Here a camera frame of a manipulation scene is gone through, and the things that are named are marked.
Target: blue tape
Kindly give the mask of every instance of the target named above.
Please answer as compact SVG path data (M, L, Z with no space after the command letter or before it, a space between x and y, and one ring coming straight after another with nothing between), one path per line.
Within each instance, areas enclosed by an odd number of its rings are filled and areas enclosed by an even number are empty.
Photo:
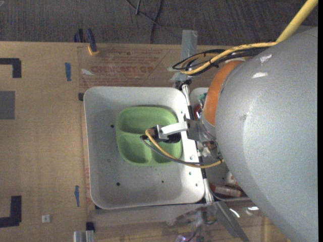
M66 73L66 78L67 81L70 82L71 79L71 64L70 63L65 63L65 73Z

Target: green bowl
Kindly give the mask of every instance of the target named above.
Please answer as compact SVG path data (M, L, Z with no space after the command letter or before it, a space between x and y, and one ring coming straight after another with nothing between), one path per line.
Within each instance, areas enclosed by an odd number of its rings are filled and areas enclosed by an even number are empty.
M144 135L148 128L156 125L168 126L177 122L176 116L162 107L136 106L125 108L119 113L116 124L117 145L120 155L124 160L134 165L158 166L169 164L170 160L161 157L145 146L140 141L140 136ZM172 144L161 142L159 145L176 158L179 158L182 154L182 141Z

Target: metal rod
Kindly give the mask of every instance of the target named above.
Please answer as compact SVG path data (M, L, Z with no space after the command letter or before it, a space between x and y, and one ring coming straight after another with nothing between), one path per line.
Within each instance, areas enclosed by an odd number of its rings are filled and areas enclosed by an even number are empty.
M139 14L139 7L140 7L141 0L138 0L137 7L136 7L136 15Z

